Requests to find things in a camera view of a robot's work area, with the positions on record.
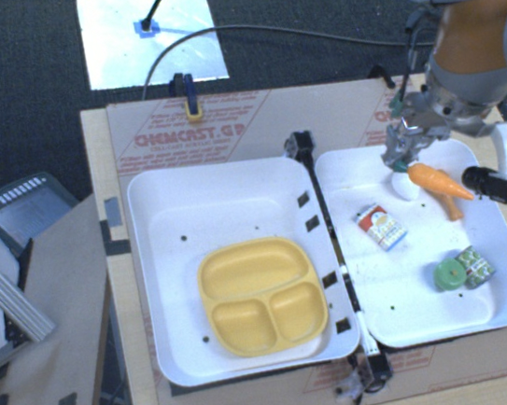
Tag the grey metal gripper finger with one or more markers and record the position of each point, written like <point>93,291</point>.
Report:
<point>391,148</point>
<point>412,149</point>

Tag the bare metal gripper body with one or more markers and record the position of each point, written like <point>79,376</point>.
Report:
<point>430,121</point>

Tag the orange carrot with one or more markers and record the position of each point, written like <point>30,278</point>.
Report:
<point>434,179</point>

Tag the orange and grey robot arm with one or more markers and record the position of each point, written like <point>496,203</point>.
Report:
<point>467,23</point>

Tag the white egg-shaped object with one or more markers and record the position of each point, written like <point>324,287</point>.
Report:
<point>403,187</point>

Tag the red and white carton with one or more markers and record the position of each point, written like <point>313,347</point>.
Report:
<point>381,227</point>

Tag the thin black and white rod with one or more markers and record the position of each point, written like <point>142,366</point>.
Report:
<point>332,237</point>

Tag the green patterned can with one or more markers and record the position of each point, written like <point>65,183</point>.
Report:
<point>478,266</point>

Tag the white plastic tray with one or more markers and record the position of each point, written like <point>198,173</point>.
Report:
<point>398,288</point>
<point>234,199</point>

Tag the brown cardboard board red print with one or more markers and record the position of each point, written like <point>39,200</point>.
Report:
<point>232,120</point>

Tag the yellow divided plate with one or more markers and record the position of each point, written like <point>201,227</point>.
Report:
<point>257,290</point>

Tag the black cylinder on white bracket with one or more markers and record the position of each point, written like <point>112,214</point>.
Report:
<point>491,182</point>

